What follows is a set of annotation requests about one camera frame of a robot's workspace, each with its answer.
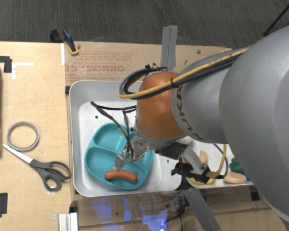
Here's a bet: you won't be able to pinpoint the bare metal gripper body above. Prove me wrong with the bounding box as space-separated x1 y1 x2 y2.
124 136 158 162

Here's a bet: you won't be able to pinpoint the orange toy sausage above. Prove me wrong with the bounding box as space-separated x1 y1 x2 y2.
104 169 138 183

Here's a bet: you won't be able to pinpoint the blue divided plate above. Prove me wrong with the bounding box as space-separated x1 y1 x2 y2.
84 122 156 191

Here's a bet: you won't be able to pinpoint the beige toy bread piece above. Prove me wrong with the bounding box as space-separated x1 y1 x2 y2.
198 150 209 165

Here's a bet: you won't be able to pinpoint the white plastic tray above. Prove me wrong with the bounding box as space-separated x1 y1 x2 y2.
156 137 254 190
69 80 184 198

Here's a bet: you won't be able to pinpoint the yellow round toy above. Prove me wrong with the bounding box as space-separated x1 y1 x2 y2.
187 176 215 186

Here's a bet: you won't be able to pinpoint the brown cardboard board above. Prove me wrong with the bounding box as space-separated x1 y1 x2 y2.
64 41 272 228

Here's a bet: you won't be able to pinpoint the green toy broccoli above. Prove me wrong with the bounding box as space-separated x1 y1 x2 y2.
228 157 244 174

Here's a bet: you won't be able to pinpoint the grey tape roll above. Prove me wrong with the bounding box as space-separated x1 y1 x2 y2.
6 121 40 153

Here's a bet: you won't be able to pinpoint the black cylinder on white bracket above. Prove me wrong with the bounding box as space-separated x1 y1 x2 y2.
171 142 211 185

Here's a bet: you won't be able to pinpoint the grey handled scissors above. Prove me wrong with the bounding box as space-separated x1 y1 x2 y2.
2 143 72 192

